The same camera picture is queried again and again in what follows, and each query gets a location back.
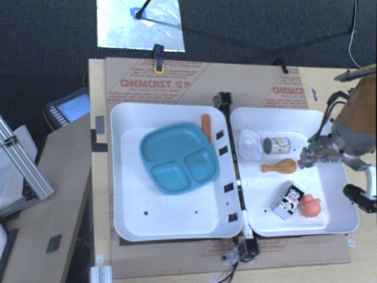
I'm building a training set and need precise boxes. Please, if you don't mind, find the orange sausage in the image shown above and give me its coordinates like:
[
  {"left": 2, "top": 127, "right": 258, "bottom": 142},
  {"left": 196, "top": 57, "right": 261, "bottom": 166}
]
[{"left": 201, "top": 113, "right": 213, "bottom": 144}]

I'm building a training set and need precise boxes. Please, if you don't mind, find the black cylinder on white bracket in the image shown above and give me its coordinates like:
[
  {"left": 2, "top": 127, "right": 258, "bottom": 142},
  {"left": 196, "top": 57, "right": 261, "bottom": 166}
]
[{"left": 342, "top": 164, "right": 377, "bottom": 213}]

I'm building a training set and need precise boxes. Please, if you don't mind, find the white plastic tray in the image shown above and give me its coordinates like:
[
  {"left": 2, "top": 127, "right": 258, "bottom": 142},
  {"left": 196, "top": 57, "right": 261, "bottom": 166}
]
[
  {"left": 110, "top": 101, "right": 244, "bottom": 242},
  {"left": 229, "top": 107, "right": 361, "bottom": 238}
]

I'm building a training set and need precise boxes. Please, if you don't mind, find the blue divided plate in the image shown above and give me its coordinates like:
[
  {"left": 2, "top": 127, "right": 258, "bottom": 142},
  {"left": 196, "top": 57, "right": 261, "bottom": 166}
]
[{"left": 138, "top": 121, "right": 220, "bottom": 196}]

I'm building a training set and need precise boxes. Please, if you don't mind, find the pink rounded toy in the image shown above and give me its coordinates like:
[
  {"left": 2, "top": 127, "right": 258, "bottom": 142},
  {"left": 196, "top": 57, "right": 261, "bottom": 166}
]
[{"left": 298, "top": 193, "right": 322, "bottom": 219}]

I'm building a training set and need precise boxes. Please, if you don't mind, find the brown chicken drumstick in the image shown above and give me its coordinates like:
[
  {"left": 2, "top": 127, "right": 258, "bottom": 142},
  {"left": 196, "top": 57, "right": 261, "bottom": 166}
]
[{"left": 260, "top": 158, "right": 297, "bottom": 175}]

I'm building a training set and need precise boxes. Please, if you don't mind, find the brown cardboard board red print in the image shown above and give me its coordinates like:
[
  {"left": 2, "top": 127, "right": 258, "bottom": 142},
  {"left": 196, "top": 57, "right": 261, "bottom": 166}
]
[{"left": 104, "top": 57, "right": 352, "bottom": 279}]

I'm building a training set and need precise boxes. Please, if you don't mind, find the cow print milk carton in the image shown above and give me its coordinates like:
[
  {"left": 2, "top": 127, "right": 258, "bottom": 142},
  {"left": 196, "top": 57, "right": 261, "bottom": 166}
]
[{"left": 272, "top": 181, "right": 306, "bottom": 221}]

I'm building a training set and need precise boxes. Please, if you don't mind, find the thin black and white rod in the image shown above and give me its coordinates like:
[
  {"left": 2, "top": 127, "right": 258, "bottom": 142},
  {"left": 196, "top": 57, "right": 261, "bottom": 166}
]
[{"left": 222, "top": 104, "right": 253, "bottom": 239}]

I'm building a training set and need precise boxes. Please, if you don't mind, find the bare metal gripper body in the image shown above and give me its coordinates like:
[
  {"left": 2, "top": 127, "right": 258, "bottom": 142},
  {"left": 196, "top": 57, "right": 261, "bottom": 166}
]
[{"left": 307, "top": 134, "right": 372, "bottom": 172}]

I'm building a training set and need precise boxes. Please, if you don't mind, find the small white can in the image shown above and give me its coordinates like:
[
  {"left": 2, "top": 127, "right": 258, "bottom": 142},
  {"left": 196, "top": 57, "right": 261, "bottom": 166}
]
[{"left": 262, "top": 136, "right": 291, "bottom": 155}]

